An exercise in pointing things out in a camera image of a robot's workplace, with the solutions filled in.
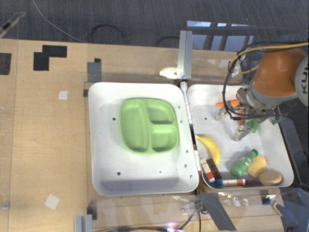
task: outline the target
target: green object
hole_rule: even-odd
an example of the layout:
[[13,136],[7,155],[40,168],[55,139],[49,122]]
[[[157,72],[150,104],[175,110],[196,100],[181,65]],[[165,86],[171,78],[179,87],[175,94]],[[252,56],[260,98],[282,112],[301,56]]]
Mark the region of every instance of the green object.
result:
[[239,161],[231,168],[231,174],[236,178],[242,177],[243,173],[246,172],[252,165],[253,158],[257,157],[259,153],[253,149],[249,154],[243,156]]
[[255,119],[250,119],[247,123],[247,125],[252,128],[252,132],[255,133],[256,132],[256,128],[257,128],[257,121]]
[[179,143],[174,109],[158,99],[129,99],[120,107],[120,136],[126,149],[135,153],[173,150]]

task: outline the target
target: dark floor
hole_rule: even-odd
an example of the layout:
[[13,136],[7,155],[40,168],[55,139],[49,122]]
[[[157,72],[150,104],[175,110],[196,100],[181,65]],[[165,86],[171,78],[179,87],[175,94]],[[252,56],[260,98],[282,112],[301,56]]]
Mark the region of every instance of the dark floor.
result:
[[[180,30],[187,21],[255,25],[254,34],[268,39],[308,38],[309,0],[35,0],[43,15],[56,26],[85,42],[178,47]],[[74,42],[48,24],[31,0],[0,0],[0,25],[15,12],[25,12],[18,30],[6,38]],[[205,28],[189,28],[208,34]],[[297,117],[298,109],[307,119]],[[308,109],[293,106],[290,118],[296,124],[305,156],[308,157]]]

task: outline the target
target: white wire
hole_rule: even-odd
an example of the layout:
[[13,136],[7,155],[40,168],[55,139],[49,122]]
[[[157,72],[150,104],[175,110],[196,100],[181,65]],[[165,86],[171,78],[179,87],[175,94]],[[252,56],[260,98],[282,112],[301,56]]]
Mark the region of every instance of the white wire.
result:
[[46,17],[42,14],[42,12],[40,11],[38,5],[36,4],[36,2],[34,0],[32,0],[34,6],[36,7],[36,9],[38,10],[38,12],[40,13],[40,15],[43,17],[43,19],[48,22],[50,25],[52,25],[54,28],[58,29],[60,32],[64,33],[65,35],[69,36],[70,38],[76,40],[76,41],[79,41],[79,42],[82,42],[82,43],[87,43],[85,41],[82,41],[82,40],[79,40],[75,37],[73,37],[72,35],[69,35],[68,33],[66,33],[65,31],[63,31],[62,29],[60,29],[59,27],[57,27],[55,24],[51,23],[48,19],[46,19]]

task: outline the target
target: marker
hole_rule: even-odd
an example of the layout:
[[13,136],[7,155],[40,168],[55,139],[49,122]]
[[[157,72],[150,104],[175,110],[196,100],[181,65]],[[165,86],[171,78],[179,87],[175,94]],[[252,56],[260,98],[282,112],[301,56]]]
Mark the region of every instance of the marker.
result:
[[232,187],[232,186],[244,186],[244,185],[246,185],[245,179],[216,180],[216,186],[219,187]]
[[202,168],[204,170],[204,173],[205,173],[209,183],[214,184],[214,182],[215,182],[214,176],[213,176],[211,169],[210,169],[208,163],[206,162],[205,158],[201,158],[199,161],[202,165]]

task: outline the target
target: white plastic tray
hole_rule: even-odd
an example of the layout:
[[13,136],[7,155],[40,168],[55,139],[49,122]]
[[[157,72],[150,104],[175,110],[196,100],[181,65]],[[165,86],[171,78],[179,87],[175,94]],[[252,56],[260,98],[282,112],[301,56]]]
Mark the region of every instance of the white plastic tray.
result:
[[[181,90],[169,84],[96,83],[89,90],[93,185],[105,196],[193,191],[197,165]],[[174,108],[180,142],[157,154],[132,153],[120,139],[119,109],[130,98],[162,99]]]
[[[226,99],[236,99],[236,91],[239,88],[228,86]],[[188,89],[195,134],[209,136],[217,143],[221,151],[221,161],[217,167],[222,178],[234,178],[229,173],[229,169],[244,154],[256,149],[259,155],[266,159],[266,170],[277,170],[283,176],[283,181],[274,187],[291,185],[294,174],[279,126],[272,125],[269,120],[266,120],[258,124],[256,133],[250,133],[239,142],[233,141],[232,138],[239,123],[231,120],[229,116],[219,121],[214,119],[218,113],[216,103],[222,101],[222,90],[222,85],[192,85]],[[197,148],[200,157],[211,158],[205,146],[198,140]],[[244,178],[253,179],[247,173],[244,174]]]

